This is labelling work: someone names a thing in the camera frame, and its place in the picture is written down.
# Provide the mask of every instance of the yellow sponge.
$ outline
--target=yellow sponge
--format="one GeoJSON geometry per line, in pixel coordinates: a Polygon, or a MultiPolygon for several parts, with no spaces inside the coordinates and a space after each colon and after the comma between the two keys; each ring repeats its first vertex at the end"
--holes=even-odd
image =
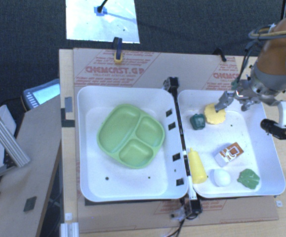
{"type": "Polygon", "coordinates": [[[216,112],[214,104],[209,104],[204,109],[204,116],[209,124],[220,124],[224,122],[226,112],[224,109],[216,112]]]}

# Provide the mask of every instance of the blue tape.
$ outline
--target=blue tape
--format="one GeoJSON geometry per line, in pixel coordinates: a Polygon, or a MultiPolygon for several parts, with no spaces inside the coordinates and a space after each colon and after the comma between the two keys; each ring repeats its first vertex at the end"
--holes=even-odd
{"type": "Polygon", "coordinates": [[[94,9],[94,13],[95,13],[97,16],[102,17],[102,16],[108,14],[108,10],[106,9],[106,7],[103,7],[103,8],[102,8],[101,13],[98,12],[98,7],[100,7],[100,6],[96,6],[96,7],[93,8],[93,9],[94,9]]]}

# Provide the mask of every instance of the metal sheet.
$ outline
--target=metal sheet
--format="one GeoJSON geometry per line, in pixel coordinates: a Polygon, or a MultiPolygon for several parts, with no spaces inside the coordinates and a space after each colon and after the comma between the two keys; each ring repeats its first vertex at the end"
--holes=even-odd
{"type": "Polygon", "coordinates": [[[108,0],[97,13],[103,1],[66,0],[67,39],[139,43],[134,0],[108,0]]]}

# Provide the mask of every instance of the white egg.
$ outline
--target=white egg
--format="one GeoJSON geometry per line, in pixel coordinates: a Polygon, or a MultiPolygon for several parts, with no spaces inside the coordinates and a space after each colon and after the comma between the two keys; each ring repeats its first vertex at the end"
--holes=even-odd
{"type": "Polygon", "coordinates": [[[214,170],[213,176],[217,186],[225,187],[231,183],[231,175],[224,169],[218,168],[214,170]]]}

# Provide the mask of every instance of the black backdrop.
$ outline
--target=black backdrop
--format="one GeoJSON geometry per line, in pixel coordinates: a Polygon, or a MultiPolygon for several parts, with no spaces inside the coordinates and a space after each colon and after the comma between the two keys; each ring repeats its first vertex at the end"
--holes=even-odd
{"type": "MultiPolygon", "coordinates": [[[[280,20],[283,0],[134,0],[140,44],[128,50],[243,55],[247,34],[280,20]]],[[[110,48],[66,39],[65,0],[0,0],[0,105],[58,77],[61,48],[110,48]]],[[[7,102],[16,118],[18,99],[7,102]]]]}

